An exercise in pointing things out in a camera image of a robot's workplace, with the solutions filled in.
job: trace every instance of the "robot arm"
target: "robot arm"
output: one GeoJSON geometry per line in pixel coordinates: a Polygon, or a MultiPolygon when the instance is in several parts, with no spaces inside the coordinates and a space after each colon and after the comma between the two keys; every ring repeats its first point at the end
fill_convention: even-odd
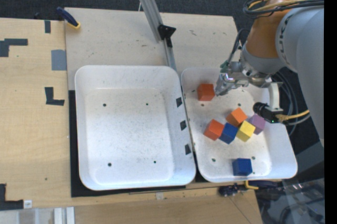
{"type": "MultiPolygon", "coordinates": [[[[237,45],[234,44],[232,54],[221,65],[216,95],[225,95],[231,89],[248,84],[269,88],[270,93],[274,93],[271,76],[287,67],[298,74],[306,105],[323,140],[324,0],[268,0],[257,10],[263,12],[253,23],[240,60],[232,61],[237,45]]],[[[282,112],[277,105],[257,103],[253,109],[260,115],[264,111],[267,121],[277,122],[276,115],[282,112]]]]}

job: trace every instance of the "blue block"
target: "blue block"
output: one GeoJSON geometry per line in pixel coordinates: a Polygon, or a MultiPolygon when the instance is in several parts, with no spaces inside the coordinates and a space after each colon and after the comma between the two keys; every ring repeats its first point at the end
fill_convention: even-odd
{"type": "Polygon", "coordinates": [[[233,174],[235,176],[247,176],[253,172],[250,159],[238,158],[233,161],[233,174]]]}
{"type": "Polygon", "coordinates": [[[223,142],[230,144],[237,133],[238,128],[233,126],[232,124],[229,124],[228,122],[225,124],[225,127],[222,130],[221,136],[219,137],[220,140],[223,142]]]}

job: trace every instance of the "yellow block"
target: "yellow block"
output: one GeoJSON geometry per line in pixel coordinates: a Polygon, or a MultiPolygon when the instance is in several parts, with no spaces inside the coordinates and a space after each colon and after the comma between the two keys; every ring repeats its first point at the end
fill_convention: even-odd
{"type": "Polygon", "coordinates": [[[237,130],[236,136],[237,138],[246,142],[249,138],[252,137],[254,131],[255,126],[245,120],[244,122],[241,123],[239,129],[237,130]]]}

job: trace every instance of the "cube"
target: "cube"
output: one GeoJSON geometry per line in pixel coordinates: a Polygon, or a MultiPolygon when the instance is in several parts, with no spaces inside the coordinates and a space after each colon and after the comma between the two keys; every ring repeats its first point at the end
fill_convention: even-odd
{"type": "Polygon", "coordinates": [[[248,122],[252,125],[255,126],[255,134],[259,134],[260,132],[263,131],[264,126],[265,126],[265,120],[263,117],[260,117],[258,114],[254,114],[248,122]]]}
{"type": "Polygon", "coordinates": [[[248,121],[241,123],[239,129],[237,130],[236,136],[242,141],[246,142],[249,138],[252,137],[255,131],[255,126],[250,124],[248,121]]]}
{"type": "Polygon", "coordinates": [[[248,116],[244,113],[244,111],[238,107],[226,117],[226,120],[233,126],[238,127],[247,118],[248,116]]]}
{"type": "Polygon", "coordinates": [[[219,139],[225,142],[226,144],[230,144],[234,140],[237,130],[238,130],[237,127],[226,122],[219,139]]]}
{"type": "Polygon", "coordinates": [[[196,91],[200,101],[210,101],[215,96],[213,84],[200,84],[196,91]]]}
{"type": "Polygon", "coordinates": [[[232,162],[233,175],[247,176],[253,172],[252,162],[250,159],[238,158],[232,162]]]}
{"type": "Polygon", "coordinates": [[[215,141],[221,136],[223,128],[224,125],[222,123],[212,119],[204,131],[204,135],[215,141]]]}

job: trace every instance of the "tray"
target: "tray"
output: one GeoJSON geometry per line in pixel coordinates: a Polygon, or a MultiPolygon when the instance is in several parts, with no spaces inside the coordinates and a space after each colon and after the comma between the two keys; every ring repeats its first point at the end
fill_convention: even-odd
{"type": "Polygon", "coordinates": [[[210,182],[229,182],[260,179],[286,179],[298,169],[288,132],[283,124],[266,122],[264,130],[246,142],[235,138],[230,144],[203,135],[211,119],[222,124],[226,116],[237,107],[251,117],[253,105],[260,101],[269,103],[267,89],[249,85],[215,96],[211,101],[198,101],[197,87],[201,83],[215,86],[220,74],[218,68],[188,68],[182,72],[182,88],[189,117],[191,135],[200,174],[210,182]],[[234,176],[232,161],[250,158],[253,173],[247,177],[234,176]]]}
{"type": "Polygon", "coordinates": [[[87,65],[75,75],[78,162],[92,190],[183,186],[195,176],[178,74],[87,65]]]}

